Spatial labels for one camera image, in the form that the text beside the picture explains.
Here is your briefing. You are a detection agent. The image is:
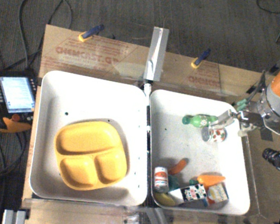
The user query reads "orange sausage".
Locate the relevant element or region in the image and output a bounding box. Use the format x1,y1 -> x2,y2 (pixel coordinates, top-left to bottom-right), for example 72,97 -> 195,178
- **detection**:
167,155 -> 189,178

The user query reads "cow print carton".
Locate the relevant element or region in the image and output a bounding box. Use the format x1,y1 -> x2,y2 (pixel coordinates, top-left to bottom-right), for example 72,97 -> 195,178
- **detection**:
167,178 -> 211,208

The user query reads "dark green broccoli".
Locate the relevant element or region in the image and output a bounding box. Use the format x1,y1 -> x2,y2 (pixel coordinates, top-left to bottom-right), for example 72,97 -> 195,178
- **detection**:
165,174 -> 184,193

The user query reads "green plastic bottle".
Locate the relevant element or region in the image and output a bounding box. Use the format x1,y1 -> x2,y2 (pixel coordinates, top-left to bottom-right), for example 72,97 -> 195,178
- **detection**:
181,110 -> 221,132

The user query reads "brown cardboard board red print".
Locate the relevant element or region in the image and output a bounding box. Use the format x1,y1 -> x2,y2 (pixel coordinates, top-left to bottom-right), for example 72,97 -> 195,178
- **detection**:
11,24 -> 280,224

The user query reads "white plastic tray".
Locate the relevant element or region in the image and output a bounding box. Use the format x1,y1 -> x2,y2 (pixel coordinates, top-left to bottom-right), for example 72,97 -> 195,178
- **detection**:
22,67 -> 167,216
130,87 -> 268,224

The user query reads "yellow banana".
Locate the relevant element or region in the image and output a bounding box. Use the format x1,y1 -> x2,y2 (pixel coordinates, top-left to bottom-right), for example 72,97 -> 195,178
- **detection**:
152,190 -> 179,208

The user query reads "red and white can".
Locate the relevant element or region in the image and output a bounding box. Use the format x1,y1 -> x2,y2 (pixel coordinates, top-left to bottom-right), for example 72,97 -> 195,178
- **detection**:
150,165 -> 173,195

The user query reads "orange carrot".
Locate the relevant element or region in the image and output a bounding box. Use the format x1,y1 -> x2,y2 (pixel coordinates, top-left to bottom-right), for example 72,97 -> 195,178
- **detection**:
188,170 -> 227,192

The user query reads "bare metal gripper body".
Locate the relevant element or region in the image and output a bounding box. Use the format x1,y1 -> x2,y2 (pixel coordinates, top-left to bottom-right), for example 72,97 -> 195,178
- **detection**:
235,99 -> 280,136

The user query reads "yellow divided plate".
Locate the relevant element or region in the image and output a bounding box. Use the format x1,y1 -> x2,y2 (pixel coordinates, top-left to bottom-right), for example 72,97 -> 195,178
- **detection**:
45,113 -> 136,199

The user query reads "white can with red print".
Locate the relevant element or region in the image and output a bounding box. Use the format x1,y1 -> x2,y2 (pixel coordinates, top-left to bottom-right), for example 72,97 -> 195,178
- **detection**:
199,124 -> 228,146

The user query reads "black cylinder on white bracket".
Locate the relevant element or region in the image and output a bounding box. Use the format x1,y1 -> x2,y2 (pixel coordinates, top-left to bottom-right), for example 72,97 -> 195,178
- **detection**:
259,125 -> 280,174

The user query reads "white and orange carton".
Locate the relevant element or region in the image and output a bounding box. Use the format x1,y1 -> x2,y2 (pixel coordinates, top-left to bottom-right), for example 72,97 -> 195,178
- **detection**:
204,180 -> 232,207

